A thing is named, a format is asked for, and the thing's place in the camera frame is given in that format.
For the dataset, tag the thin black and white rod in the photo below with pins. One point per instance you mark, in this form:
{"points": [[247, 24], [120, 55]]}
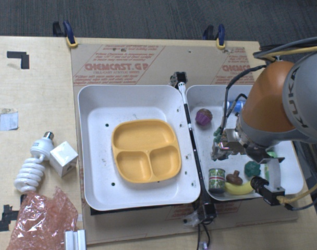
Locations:
{"points": [[192, 137]]}

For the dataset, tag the yellow divided plate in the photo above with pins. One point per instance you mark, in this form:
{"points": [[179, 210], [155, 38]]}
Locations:
{"points": [[145, 150]]}

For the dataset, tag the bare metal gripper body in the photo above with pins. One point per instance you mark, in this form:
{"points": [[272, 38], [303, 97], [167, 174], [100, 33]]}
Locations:
{"points": [[234, 143]]}

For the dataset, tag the dark green broccoli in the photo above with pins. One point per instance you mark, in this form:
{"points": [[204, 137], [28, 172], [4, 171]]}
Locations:
{"points": [[252, 168]]}

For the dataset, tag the brown toy mushroom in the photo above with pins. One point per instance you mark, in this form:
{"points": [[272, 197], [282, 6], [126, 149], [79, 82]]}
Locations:
{"points": [[234, 178]]}

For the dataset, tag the white plastic tray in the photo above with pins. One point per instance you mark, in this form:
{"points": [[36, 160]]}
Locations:
{"points": [[101, 139], [208, 144]]}

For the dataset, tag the black cylinder on white bracket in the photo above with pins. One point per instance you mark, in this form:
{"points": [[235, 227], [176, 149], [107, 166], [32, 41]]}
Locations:
{"points": [[274, 177]]}

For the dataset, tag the green and red can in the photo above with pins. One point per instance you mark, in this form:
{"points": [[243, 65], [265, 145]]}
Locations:
{"points": [[217, 180]]}

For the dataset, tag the white cube box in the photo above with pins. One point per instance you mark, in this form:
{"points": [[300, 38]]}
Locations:
{"points": [[63, 158]]}

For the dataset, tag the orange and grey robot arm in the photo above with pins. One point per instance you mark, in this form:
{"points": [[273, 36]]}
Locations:
{"points": [[268, 105]]}

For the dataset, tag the yellow banana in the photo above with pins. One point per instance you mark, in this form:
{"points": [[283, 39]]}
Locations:
{"points": [[238, 189]]}

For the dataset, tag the blue and white bottle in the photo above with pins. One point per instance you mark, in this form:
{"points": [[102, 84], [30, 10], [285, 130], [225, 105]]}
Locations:
{"points": [[238, 106]]}

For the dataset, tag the brown cardboard board red print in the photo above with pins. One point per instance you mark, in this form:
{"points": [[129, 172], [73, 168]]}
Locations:
{"points": [[122, 66]]}

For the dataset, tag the pink bubble wrap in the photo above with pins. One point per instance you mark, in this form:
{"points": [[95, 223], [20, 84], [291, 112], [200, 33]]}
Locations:
{"points": [[41, 220]]}

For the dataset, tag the white spiral light bulb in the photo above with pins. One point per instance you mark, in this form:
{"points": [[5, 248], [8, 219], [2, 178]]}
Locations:
{"points": [[30, 165]]}

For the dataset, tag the purple toy cupcake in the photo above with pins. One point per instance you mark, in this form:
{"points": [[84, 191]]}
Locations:
{"points": [[203, 117]]}

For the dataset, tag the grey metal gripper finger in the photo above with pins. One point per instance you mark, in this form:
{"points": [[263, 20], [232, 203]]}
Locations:
{"points": [[216, 154], [226, 154]]}

